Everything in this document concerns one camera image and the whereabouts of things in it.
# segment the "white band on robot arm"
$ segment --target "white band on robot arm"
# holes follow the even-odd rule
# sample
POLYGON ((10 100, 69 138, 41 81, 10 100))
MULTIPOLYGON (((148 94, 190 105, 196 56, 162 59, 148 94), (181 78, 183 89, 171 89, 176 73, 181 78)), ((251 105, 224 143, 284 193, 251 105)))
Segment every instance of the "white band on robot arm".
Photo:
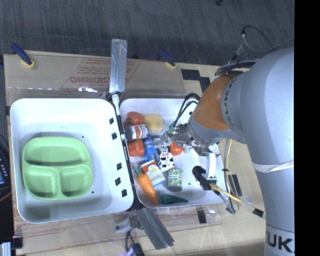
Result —
POLYGON ((254 169, 261 173, 271 173, 275 171, 280 171, 287 168, 295 167, 295 160, 285 162, 282 164, 257 164, 252 163, 254 169))

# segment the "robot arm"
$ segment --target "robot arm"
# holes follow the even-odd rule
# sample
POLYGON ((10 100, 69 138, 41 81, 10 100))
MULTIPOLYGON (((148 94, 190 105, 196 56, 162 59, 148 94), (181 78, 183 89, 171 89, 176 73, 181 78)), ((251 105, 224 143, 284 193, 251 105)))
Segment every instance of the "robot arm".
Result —
POLYGON ((266 216, 265 256, 295 254, 294 48, 275 51, 203 93, 187 125, 159 143, 184 143, 199 155, 221 139, 247 144, 266 216))

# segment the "yellow sponge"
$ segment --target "yellow sponge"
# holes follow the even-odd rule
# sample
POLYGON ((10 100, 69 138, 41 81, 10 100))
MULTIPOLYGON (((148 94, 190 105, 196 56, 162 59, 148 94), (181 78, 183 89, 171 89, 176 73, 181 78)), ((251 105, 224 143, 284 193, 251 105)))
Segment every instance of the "yellow sponge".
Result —
POLYGON ((159 114, 146 114, 144 123, 150 131, 161 131, 164 127, 164 120, 159 114))

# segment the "table surface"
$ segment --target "table surface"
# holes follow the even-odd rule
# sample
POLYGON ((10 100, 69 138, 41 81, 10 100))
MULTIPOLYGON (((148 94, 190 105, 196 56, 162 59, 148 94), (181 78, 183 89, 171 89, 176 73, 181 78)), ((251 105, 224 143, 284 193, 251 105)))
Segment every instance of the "table surface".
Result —
MULTIPOLYGON (((25 90, 16 90, 23 86, 29 87, 26 81, 33 83, 33 89, 37 83, 44 86, 56 85, 62 88, 62 82, 66 88, 72 87, 71 83, 66 83, 64 76, 70 78, 81 68, 78 62, 89 59, 89 56, 59 54, 48 52, 27 51, 29 56, 39 60, 43 64, 35 70, 26 70, 19 65, 17 56, 4 56, 6 68, 5 82, 8 105, 13 103, 19 97, 26 97, 25 90), (61 74, 45 74, 43 69, 60 71, 61 74)), ((91 59, 105 60, 107 57, 93 57, 91 59)), ((104 72, 108 72, 110 67, 108 63, 102 63, 107 67, 104 72)), ((202 95, 202 86, 200 80, 212 82, 217 66, 177 63, 176 69, 168 68, 163 62, 148 61, 140 59, 127 60, 126 74, 126 93, 125 98, 141 97, 142 94, 150 97, 183 97, 188 93, 197 93, 202 95), (191 70, 190 77, 185 77, 182 70, 191 70)), ((27 97, 35 91, 27 90, 27 97)), ((8 117, 9 141, 11 142, 10 119, 8 117)), ((225 140, 220 141, 218 148, 221 157, 224 157, 225 140)), ((264 210, 264 203, 259 187, 258 179, 253 169, 251 158, 246 145, 234 141, 231 145, 229 169, 233 175, 236 175, 243 194, 243 200, 249 199, 252 205, 258 209, 264 210)), ((11 165, 12 187, 15 187, 14 170, 11 165)), ((31 224, 23 220, 17 210, 17 200, 15 189, 12 191, 14 207, 14 228, 15 235, 23 237, 23 248, 17 249, 17 255, 30 256, 54 256, 54 255, 125 255, 125 234, 115 231, 115 216, 101 215, 80 219, 71 219, 66 221, 50 222, 44 224, 31 224)), ((242 255, 263 255, 265 240, 264 219, 252 214, 244 208, 240 208, 235 215, 226 211, 223 203, 214 205, 205 205, 203 210, 207 213, 207 223, 199 223, 196 207, 189 209, 189 214, 185 214, 184 221, 181 216, 182 210, 177 211, 175 215, 159 210, 158 216, 166 226, 174 239, 174 246, 166 249, 156 250, 146 233, 141 229, 134 229, 131 234, 136 243, 140 243, 146 256, 157 255, 215 255, 215 256, 242 256, 242 255)))

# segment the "red object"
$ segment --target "red object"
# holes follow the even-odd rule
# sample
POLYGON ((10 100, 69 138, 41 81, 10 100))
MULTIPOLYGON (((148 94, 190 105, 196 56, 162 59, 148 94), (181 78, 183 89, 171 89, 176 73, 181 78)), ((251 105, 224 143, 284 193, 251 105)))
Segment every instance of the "red object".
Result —
POLYGON ((130 157, 143 157, 145 155, 144 143, 142 140, 136 140, 128 144, 130 157))
POLYGON ((141 125, 145 122, 145 118, 140 113, 129 112, 126 116, 126 121, 129 125, 141 125))
POLYGON ((178 156, 180 155, 183 151, 184 151, 184 147, 183 146, 178 146, 178 144, 176 142, 173 142, 170 146, 170 153, 173 156, 178 156))

